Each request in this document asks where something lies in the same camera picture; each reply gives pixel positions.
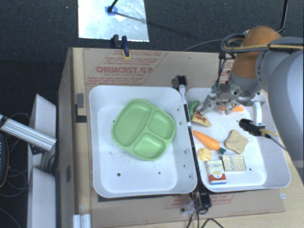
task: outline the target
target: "dark floor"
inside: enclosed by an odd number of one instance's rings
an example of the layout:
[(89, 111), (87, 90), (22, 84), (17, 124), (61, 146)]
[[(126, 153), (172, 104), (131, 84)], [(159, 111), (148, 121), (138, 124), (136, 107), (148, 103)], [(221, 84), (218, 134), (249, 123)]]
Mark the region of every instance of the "dark floor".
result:
[[(197, 43), (242, 33), (257, 25), (278, 30), (284, 0), (144, 0), (150, 42), (131, 42), (133, 49), (181, 51)], [(36, 94), (57, 103), (68, 47), (108, 48), (107, 40), (80, 39), (77, 0), (0, 0), (0, 113), (31, 113)], [(303, 37), (304, 0), (289, 0), (283, 36)], [(219, 44), (196, 48), (218, 52)], [(11, 154), (12, 169), (27, 168), (26, 145)], [(23, 185), (22, 175), (12, 182)], [(0, 193), (16, 193), (5, 185)], [(0, 208), (23, 228), (27, 191), (0, 196)], [(17, 227), (0, 210), (0, 228)]]

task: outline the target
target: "silver square sheet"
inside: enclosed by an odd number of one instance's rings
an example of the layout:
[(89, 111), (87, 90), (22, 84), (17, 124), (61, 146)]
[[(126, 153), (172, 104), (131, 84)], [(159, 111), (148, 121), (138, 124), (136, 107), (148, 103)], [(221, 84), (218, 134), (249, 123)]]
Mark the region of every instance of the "silver square sheet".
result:
[(80, 38), (111, 39), (127, 36), (130, 41), (149, 42), (143, 0), (119, 0), (113, 11), (106, 9), (114, 0), (78, 0), (78, 32)]

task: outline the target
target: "green plate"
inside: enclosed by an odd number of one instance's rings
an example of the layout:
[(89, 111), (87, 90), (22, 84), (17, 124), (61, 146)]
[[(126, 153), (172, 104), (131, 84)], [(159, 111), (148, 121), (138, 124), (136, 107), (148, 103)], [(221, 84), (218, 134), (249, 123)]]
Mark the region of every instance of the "green plate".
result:
[(112, 126), (112, 138), (129, 153), (146, 161), (160, 158), (175, 135), (173, 118), (148, 101), (131, 100)]

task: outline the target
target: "cardboard box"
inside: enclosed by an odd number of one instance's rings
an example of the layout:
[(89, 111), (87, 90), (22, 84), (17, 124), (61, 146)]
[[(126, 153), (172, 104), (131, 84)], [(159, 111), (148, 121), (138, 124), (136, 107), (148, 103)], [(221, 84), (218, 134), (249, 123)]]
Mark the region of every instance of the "cardboard box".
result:
[[(62, 227), (73, 227), (74, 214), (91, 214), (92, 227), (122, 227), (188, 220), (181, 207), (188, 194), (104, 199), (92, 183), (88, 96), (97, 85), (167, 86), (185, 75), (187, 88), (211, 87), (217, 78), (218, 54), (132, 50), (125, 60), (117, 49), (70, 48), (59, 89), (59, 165)], [(231, 68), (227, 64), (224, 80)], [(284, 211), (277, 189), (211, 195), (204, 218)]]

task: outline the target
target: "white tray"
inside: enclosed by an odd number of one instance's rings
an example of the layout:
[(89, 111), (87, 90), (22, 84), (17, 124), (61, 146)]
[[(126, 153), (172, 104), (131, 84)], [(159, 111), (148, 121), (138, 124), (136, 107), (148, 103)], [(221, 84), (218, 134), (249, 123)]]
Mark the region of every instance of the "white tray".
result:
[[(176, 133), (165, 154), (143, 161), (114, 143), (111, 127), (123, 107), (143, 99), (169, 113)], [(168, 87), (101, 85), (89, 96), (92, 127), (93, 183), (106, 198), (190, 193), (197, 185), (190, 137), (178, 91)]]
[[(202, 103), (207, 95), (211, 94), (209, 88), (192, 88), (186, 93), (188, 104), (195, 100)], [(255, 101), (265, 101), (262, 105), (263, 124), (266, 128), (276, 132), (267, 100), (263, 94), (257, 95)], [(206, 165), (203, 161), (199, 161), (199, 168), (201, 178), (210, 191), (213, 192), (228, 192), (228, 191), (242, 191), (255, 189), (269, 189), (282, 188), (290, 182), (290, 172), (286, 163), (283, 150), (272, 140), (265, 137), (255, 137), (245, 132), (238, 125), (242, 118), (253, 120), (253, 108), (243, 107), (243, 112), (232, 112), (225, 115), (223, 110), (219, 107), (214, 108), (211, 112), (206, 113), (206, 117), (211, 121), (211, 127), (204, 127), (202, 125), (192, 123), (192, 128), (196, 131), (202, 132), (219, 141), (220, 146), (224, 147), (224, 142), (228, 138), (231, 130), (238, 130), (243, 136), (248, 139), (248, 144), (245, 147), (244, 160), (246, 164), (246, 171), (226, 172), (226, 184), (210, 185), (206, 170)], [(205, 146), (195, 137), (194, 143), (196, 150), (204, 148)], [(212, 159), (219, 159), (219, 152), (211, 151)], [(237, 155), (231, 150), (227, 150), (224, 155)]]

